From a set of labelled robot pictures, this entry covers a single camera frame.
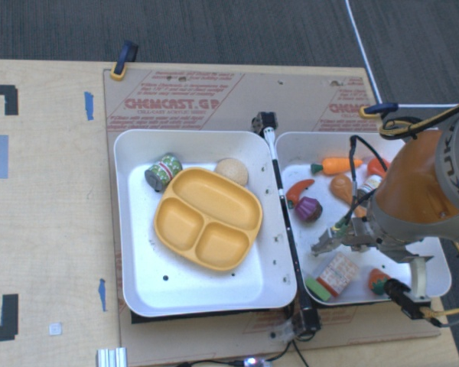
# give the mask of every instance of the carrot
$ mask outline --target carrot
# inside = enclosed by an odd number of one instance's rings
[[[387,167],[389,167],[389,162],[387,160],[383,159],[382,161]],[[368,175],[379,175],[381,178],[384,178],[386,175],[386,171],[383,169],[383,166],[381,166],[377,158],[372,159],[367,164],[367,173]]]
[[[359,167],[363,162],[360,159],[354,159],[353,164]],[[349,158],[325,158],[321,164],[313,163],[311,173],[316,174],[323,171],[326,175],[345,173],[350,170]]]
[[[369,273],[369,289],[376,295],[384,294],[384,284],[390,279],[386,273],[374,268]]]
[[[294,208],[298,204],[302,191],[312,184],[314,184],[314,180],[300,180],[291,186],[291,189],[285,194],[289,209]]]

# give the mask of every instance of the black corner marker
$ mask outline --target black corner marker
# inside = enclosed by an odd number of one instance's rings
[[[0,341],[13,340],[16,334],[18,334],[18,295],[2,295]]]
[[[0,95],[5,97],[5,115],[18,115],[17,88],[13,85],[0,84]]]

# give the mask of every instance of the wooden table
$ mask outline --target wooden table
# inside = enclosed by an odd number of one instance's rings
[[[19,115],[5,115],[0,96],[0,135],[8,136],[8,176],[0,178],[0,325],[2,295],[17,294],[19,306],[18,334],[0,341],[0,365],[84,367],[95,365],[98,349],[120,346],[116,288],[106,287],[106,310],[99,298],[100,279],[116,283],[103,106],[103,71],[111,66],[0,60],[0,84],[16,86],[19,99]],[[86,117],[85,92],[93,95],[94,120]],[[438,299],[435,303],[441,307]],[[54,323],[62,325],[59,336],[50,335]],[[303,353],[310,365],[459,366],[449,329],[428,338]],[[296,352],[289,352],[274,365],[302,364]]]

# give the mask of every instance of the yellow divided plate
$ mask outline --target yellow divided plate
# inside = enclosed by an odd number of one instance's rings
[[[262,207],[245,187],[200,167],[168,184],[155,213],[158,238],[204,267],[228,271],[243,261],[262,223]]]

